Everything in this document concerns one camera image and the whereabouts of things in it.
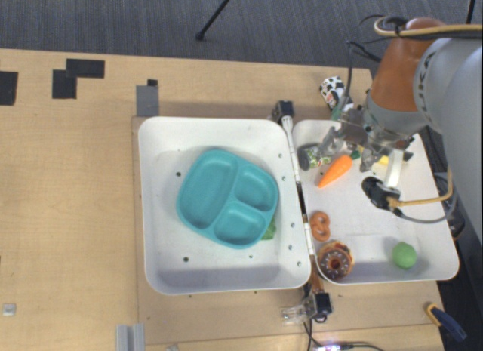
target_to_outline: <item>black tape square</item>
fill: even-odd
[[[69,78],[90,77],[93,79],[104,79],[103,60],[80,60],[68,58],[66,63],[67,74]]]
[[[13,106],[17,98],[18,72],[0,72],[0,106]]]
[[[53,99],[76,99],[77,79],[67,77],[65,70],[54,70],[52,78]]]

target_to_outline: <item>wooden tabletop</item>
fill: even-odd
[[[76,100],[53,99],[53,69],[67,58],[105,60],[105,77],[79,78]],[[148,351],[306,348],[300,326],[281,326],[278,291],[188,301],[138,285],[131,118],[136,86],[156,79],[161,115],[266,118],[277,100],[292,100],[296,121],[326,119],[318,87],[345,79],[345,69],[0,50],[0,71],[18,72],[15,104],[0,106],[0,304],[17,305],[15,316],[0,316],[0,349],[105,351],[115,349],[116,325],[137,322],[146,339],[156,329],[171,334],[147,342]],[[370,84],[367,70],[354,71],[355,101]],[[315,326],[316,339],[443,349],[423,311],[441,306],[435,282],[325,284],[334,313]],[[179,320],[146,323],[140,305],[159,298]],[[267,331],[230,321],[230,306],[270,313]]]

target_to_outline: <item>green ball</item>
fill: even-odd
[[[399,268],[409,269],[416,263],[417,254],[411,245],[399,242],[392,249],[392,260]]]

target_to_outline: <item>toy carrot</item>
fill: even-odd
[[[318,183],[319,189],[329,184],[333,180],[341,177],[344,173],[349,171],[352,167],[352,159],[348,155],[342,155],[332,162],[332,165],[327,169],[322,179]]]

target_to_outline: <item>turquoise plate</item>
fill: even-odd
[[[273,177],[221,149],[199,156],[178,193],[179,218],[191,229],[231,248],[256,244],[278,202]]]

